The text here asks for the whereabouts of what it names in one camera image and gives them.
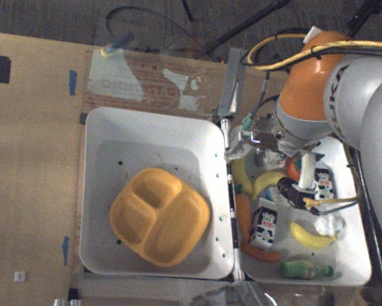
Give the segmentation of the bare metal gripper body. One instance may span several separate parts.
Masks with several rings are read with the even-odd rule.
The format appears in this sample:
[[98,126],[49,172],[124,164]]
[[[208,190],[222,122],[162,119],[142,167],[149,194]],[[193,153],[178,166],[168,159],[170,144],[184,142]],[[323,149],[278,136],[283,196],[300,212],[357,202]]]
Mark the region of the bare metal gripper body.
[[259,148],[278,151],[282,134],[282,127],[276,118],[257,117],[253,122],[249,143]]

